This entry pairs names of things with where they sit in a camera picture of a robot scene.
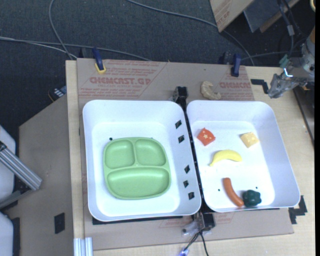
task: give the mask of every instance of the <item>yellow cheese block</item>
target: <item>yellow cheese block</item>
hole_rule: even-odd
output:
[[[247,148],[250,148],[252,145],[259,142],[259,139],[256,137],[256,135],[253,132],[242,134],[240,138]]]

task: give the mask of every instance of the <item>red toy tomato slice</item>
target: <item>red toy tomato slice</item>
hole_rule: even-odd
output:
[[[203,128],[197,138],[203,143],[203,145],[208,145],[209,143],[213,142],[216,137],[212,134],[211,131]]]

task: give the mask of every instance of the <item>toy sausage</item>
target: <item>toy sausage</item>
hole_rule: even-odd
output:
[[[226,194],[236,206],[241,207],[245,204],[244,201],[234,191],[230,178],[223,179],[223,186]]]

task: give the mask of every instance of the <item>wire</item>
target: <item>wire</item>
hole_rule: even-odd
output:
[[[33,41],[33,40],[21,40],[21,39],[14,39],[14,38],[3,37],[3,36],[0,36],[0,40],[1,41],[16,42],[16,43],[39,44],[39,45],[42,45],[42,46],[44,46],[44,45],[60,46],[61,45],[58,42],[43,42],[43,41]],[[77,48],[88,48],[88,49],[92,49],[93,48],[93,46],[71,44],[71,43],[65,43],[64,45],[68,46],[68,47],[77,47]],[[97,49],[100,50],[100,51],[106,51],[106,52],[111,52],[111,53],[131,56],[131,57],[134,57],[134,58],[137,58],[137,59],[140,59],[140,60],[144,60],[144,61],[148,61],[148,62],[151,61],[148,58],[145,58],[145,57],[142,57],[142,56],[139,56],[139,55],[136,55],[136,54],[132,54],[132,53],[129,53],[129,52],[124,52],[124,51],[114,50],[114,49],[108,49],[108,48],[102,48],[102,47],[97,47]]]
[[[277,55],[277,54],[287,54],[288,51],[274,51],[274,52],[266,52],[266,53],[262,53],[262,54],[256,54],[256,55],[252,55],[251,57],[245,57],[242,60],[247,60],[249,58],[258,58],[258,57],[265,57],[268,55]]]
[[[59,34],[58,34],[55,26],[54,26],[54,23],[53,23],[53,21],[52,21],[51,9],[52,9],[52,5],[54,4],[54,1],[55,1],[55,0],[51,0],[50,6],[49,6],[49,20],[50,20],[50,24],[51,24],[51,27],[52,27],[52,29],[53,29],[53,32],[55,33],[56,38],[59,40],[61,46],[63,47],[63,49],[64,49],[64,51],[65,51],[65,53],[69,56],[70,60],[73,60],[71,54],[69,53],[69,51],[68,51],[67,48],[66,48],[66,45],[64,44],[64,42],[62,42],[62,40],[61,40],[61,38],[60,38],[60,36],[59,36]]]
[[[47,47],[47,48],[50,48],[50,49],[54,49],[54,50],[57,50],[57,51],[60,51],[62,53],[65,53],[66,54],[66,51],[62,50],[62,49],[59,49],[59,48],[56,48],[56,47],[53,47],[53,46],[49,46],[49,45],[45,45],[45,44],[41,44],[41,43],[34,43],[34,42],[26,42],[27,44],[30,44],[30,45],[34,45],[34,46],[42,46],[42,47]],[[70,53],[70,55],[72,57],[74,57],[75,59],[77,59],[77,57],[73,54]]]
[[[289,59],[291,57],[293,49],[294,49],[294,44],[295,44],[295,42],[294,42],[294,34],[295,34],[295,31],[294,31],[294,28],[293,28],[292,24],[290,23],[288,17],[285,14],[284,2],[285,2],[284,0],[277,0],[277,4],[279,6],[280,13],[282,15],[282,18],[283,18],[285,24],[286,24],[286,27],[288,29],[288,33],[289,33],[289,36],[290,36],[290,39],[291,39],[291,46],[290,46],[290,49],[289,49],[289,51],[287,53],[287,55],[288,55],[287,58]]]
[[[158,9],[158,8],[154,8],[154,7],[151,7],[151,6],[148,6],[148,5],[145,5],[145,4],[142,4],[142,3],[139,3],[139,2],[135,2],[133,0],[126,0],[127,2],[129,3],[132,3],[134,5],[137,5],[137,6],[140,6],[140,7],[143,7],[143,8],[147,8],[147,9],[150,9],[150,10],[153,10],[153,11],[156,11],[156,12],[160,12],[160,13],[164,13],[164,14],[169,14],[169,15],[174,15],[174,16],[178,16],[178,17],[182,17],[182,18],[187,18],[187,19],[191,19],[191,20],[195,20],[195,21],[198,21],[198,22],[202,22],[202,23],[205,23],[205,24],[208,24],[210,26],[213,26],[215,28],[218,28],[218,26],[212,22],[209,22],[207,20],[204,20],[204,19],[201,19],[201,18],[197,18],[197,17],[193,17],[193,16],[189,16],[189,15],[185,15],[185,14],[181,14],[181,13],[177,13],[177,12],[172,12],[172,11],[167,11],[167,10],[162,10],[162,9]],[[252,60],[251,58],[251,55],[250,53],[247,51],[247,49],[242,45],[242,43],[236,39],[232,34],[228,33],[227,31],[223,30],[222,31],[223,33],[225,33],[226,35],[228,35],[230,38],[232,38],[241,48],[242,50],[246,53],[246,55],[248,56],[248,59],[251,60],[251,63],[253,66],[255,66],[255,63],[254,61]]]
[[[204,239],[204,236],[203,236],[203,229],[200,230],[199,232],[197,232],[193,238],[190,240],[190,242],[187,244],[187,246],[184,248],[184,251],[187,250],[198,238],[198,236],[201,236],[202,238],[202,242],[203,242],[203,246],[204,246],[204,250],[205,250],[205,253],[207,256],[209,256],[208,254],[208,251],[207,251],[207,246],[206,246],[206,242],[205,242],[205,239]]]
[[[200,236],[201,236],[201,238],[202,238],[202,242],[203,242],[203,247],[204,247],[205,254],[206,254],[207,256],[209,256],[209,253],[208,253],[208,251],[207,251],[207,246],[206,246],[205,238],[204,238],[204,235],[202,234],[202,232],[200,233]]]
[[[300,27],[298,26],[298,24],[296,23],[295,21],[295,17],[291,11],[291,7],[289,6],[288,2],[286,0],[282,0],[282,3],[285,5],[285,7],[287,8],[288,10],[288,13],[289,13],[289,17],[293,23],[293,26],[295,27],[295,29],[304,37],[306,38],[307,35],[300,29]]]

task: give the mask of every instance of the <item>toy food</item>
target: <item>toy food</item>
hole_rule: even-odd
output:
[[[247,148],[250,148],[252,145],[259,142],[259,139],[253,132],[247,132],[245,134],[242,134],[240,138]]]
[[[256,206],[262,202],[260,193],[251,189],[244,192],[242,198],[246,207]]]
[[[203,97],[209,99],[209,100],[220,100],[221,94],[219,92],[213,92],[212,87],[214,85],[209,81],[204,81],[201,84],[201,93]]]
[[[203,128],[197,138],[203,143],[203,145],[208,145],[209,143],[213,142],[216,137],[212,134],[211,131]]]
[[[213,156],[212,162],[209,165],[213,166],[216,162],[219,162],[223,159],[229,159],[236,162],[242,161],[242,157],[238,152],[234,150],[226,149],[226,150],[221,150],[215,153]]]
[[[223,187],[224,187],[224,190],[225,190],[226,194],[230,198],[230,200],[236,206],[241,207],[241,206],[243,206],[245,204],[244,201],[234,191],[230,178],[224,178],[223,179]]]

